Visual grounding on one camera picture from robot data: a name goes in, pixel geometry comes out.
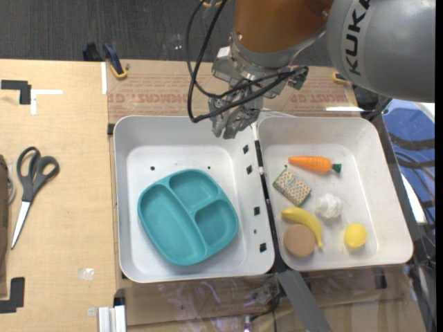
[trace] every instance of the brown round object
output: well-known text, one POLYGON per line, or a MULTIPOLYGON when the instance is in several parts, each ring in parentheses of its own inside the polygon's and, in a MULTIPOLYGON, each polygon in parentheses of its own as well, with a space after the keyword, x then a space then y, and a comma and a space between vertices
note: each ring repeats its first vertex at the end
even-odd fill
POLYGON ((309 256, 316 245, 314 233, 307 226, 293 224, 289 226, 283 235, 286 249, 296 257, 309 256))

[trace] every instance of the wooden surface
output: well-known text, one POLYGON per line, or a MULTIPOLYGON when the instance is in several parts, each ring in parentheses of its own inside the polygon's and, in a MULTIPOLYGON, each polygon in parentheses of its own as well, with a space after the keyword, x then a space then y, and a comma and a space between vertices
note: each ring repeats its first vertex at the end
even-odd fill
POLYGON ((62 95, 38 95, 35 116, 29 105, 19 104, 18 91, 0 90, 0 154, 14 166, 17 183, 9 240, 21 205, 15 170, 20 153, 36 146, 60 164, 8 252, 8 281, 26 280, 24 307, 0 314, 0 331, 97 331, 88 308, 112 306, 115 293, 107 98, 100 63, 0 60, 0 79, 63 90, 62 95), (78 279, 81 268, 92 268, 93 279, 78 279))

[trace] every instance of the dark gray carpet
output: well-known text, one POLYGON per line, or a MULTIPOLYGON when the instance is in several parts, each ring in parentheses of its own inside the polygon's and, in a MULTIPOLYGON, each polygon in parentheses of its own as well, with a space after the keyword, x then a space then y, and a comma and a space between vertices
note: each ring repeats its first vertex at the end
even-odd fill
MULTIPOLYGON (((113 44, 122 59, 184 60, 186 25, 199 0, 0 0, 0 58, 83 60, 90 42, 102 54, 113 44)), ((226 45, 235 1, 217 23, 204 61, 226 45)), ((192 29, 192 59, 197 58, 210 25, 199 13, 192 29)), ((329 66, 324 38, 305 49, 297 64, 329 66)))

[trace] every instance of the scissors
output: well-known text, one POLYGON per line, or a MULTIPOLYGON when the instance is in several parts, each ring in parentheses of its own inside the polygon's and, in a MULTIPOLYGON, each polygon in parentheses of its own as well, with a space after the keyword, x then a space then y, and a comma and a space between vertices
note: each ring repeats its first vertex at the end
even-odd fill
POLYGON ((23 196, 21 197, 21 209, 19 217, 17 218, 17 223, 15 224, 14 236, 12 237, 11 249, 14 248, 17 239, 19 238, 21 228, 26 219, 29 207, 33 202, 33 199, 37 192, 42 186, 49 181, 52 177, 58 174, 60 171, 60 166, 57 160, 52 156, 41 157, 40 151, 36 147, 29 147, 20 154, 17 160, 17 175, 23 185, 23 196), (33 157, 29 162, 29 169, 26 175, 21 172, 21 163, 26 155, 34 152, 33 157), (52 165, 52 170, 44 174, 44 169, 46 166, 52 165))

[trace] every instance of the scissors blade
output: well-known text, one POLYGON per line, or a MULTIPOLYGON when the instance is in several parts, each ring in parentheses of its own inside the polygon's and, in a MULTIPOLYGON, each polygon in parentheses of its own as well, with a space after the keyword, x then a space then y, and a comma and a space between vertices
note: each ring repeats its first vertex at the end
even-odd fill
POLYGON ((17 223, 15 224, 14 236, 12 237, 11 249, 14 248, 15 243, 17 242, 17 239, 19 238, 21 228, 23 227, 23 224, 25 222, 29 207, 30 207, 30 202, 25 202, 25 201, 21 202, 21 209, 20 209, 19 217, 17 218, 17 223))

